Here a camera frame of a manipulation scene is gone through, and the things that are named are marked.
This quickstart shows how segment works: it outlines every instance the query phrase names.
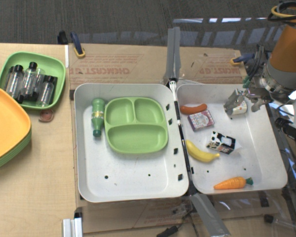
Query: green divided plate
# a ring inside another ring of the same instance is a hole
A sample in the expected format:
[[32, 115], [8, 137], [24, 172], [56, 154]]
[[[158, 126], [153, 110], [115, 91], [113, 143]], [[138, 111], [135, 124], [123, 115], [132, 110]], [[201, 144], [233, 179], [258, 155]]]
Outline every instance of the green divided plate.
[[153, 153], [168, 142], [168, 129], [160, 104], [146, 97], [122, 97], [105, 107], [105, 133], [110, 147], [125, 154]]
[[57, 77], [57, 83], [54, 88], [53, 102], [50, 105], [41, 107], [41, 106], [37, 106], [36, 102], [24, 100], [24, 102], [20, 105], [28, 109], [36, 109], [36, 110], [50, 109], [58, 102], [65, 84], [65, 78], [66, 78], [66, 68], [64, 64], [58, 59], [55, 59], [53, 57], [43, 55], [43, 54], [33, 53], [33, 52], [21, 51], [21, 52], [13, 53], [7, 58], [5, 64], [3, 65], [3, 68], [1, 69], [0, 88], [3, 88], [5, 78], [9, 68], [15, 65], [22, 65], [25, 71], [28, 68], [30, 62], [32, 61], [36, 62], [37, 67], [40, 69], [43, 69], [46, 75]]

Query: orange plate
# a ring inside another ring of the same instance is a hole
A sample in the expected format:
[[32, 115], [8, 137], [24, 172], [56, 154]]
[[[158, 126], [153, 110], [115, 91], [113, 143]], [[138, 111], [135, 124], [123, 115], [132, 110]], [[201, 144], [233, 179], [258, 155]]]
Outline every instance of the orange plate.
[[0, 89], [0, 157], [9, 153], [29, 133], [31, 120], [23, 108]]

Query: toy carrot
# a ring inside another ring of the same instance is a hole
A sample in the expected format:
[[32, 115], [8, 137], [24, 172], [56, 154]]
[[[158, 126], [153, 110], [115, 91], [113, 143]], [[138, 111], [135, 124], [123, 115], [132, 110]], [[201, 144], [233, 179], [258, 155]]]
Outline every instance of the toy carrot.
[[222, 181], [214, 186], [215, 190], [227, 190], [227, 189], [241, 189], [245, 187], [246, 184], [253, 184], [252, 178], [244, 179], [241, 176], [233, 177]]

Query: stacked plates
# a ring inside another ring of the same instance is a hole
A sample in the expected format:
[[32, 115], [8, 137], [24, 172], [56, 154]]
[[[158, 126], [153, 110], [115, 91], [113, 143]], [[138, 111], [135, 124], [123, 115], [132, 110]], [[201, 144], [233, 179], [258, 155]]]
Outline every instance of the stacked plates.
[[31, 140], [31, 120], [24, 109], [0, 89], [0, 167]]

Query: gray carpet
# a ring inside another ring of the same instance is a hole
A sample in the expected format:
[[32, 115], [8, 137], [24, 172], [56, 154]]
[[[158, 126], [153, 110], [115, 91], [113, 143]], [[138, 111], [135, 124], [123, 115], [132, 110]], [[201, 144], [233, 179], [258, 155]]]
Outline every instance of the gray carpet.
[[[279, 1], [0, 0], [0, 42], [57, 44], [57, 35], [64, 30], [69, 41], [70, 32], [74, 31], [84, 43], [166, 45], [168, 28], [180, 26], [185, 34], [182, 45], [213, 46], [215, 40], [210, 40], [209, 32], [236, 31], [232, 40], [217, 45], [245, 47], [250, 36], [239, 41], [239, 34], [244, 33], [242, 30], [278, 28], [280, 24], [266, 20], [222, 24], [221, 20], [265, 18]], [[203, 23], [174, 23], [175, 19], [193, 18], [202, 18]], [[218, 21], [205, 23], [210, 18]], [[267, 32], [260, 41], [265, 41], [266, 35]]]

